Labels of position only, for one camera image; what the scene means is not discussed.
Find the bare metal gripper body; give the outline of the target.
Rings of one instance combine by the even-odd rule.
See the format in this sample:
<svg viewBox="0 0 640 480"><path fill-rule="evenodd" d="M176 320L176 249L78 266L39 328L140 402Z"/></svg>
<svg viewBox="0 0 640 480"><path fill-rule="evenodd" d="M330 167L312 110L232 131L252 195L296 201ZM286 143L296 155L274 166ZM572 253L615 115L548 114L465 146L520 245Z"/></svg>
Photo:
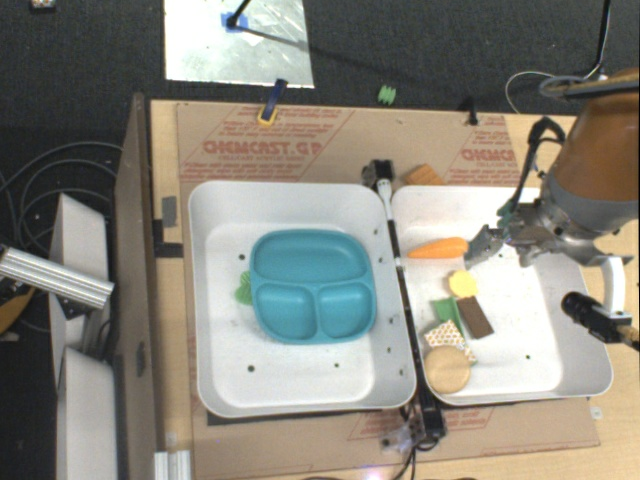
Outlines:
<svg viewBox="0 0 640 480"><path fill-rule="evenodd" d="M609 255L595 241L632 220L630 204L506 204L505 243L517 245L552 241L552 254L564 254L586 267L601 265Z"/></svg>

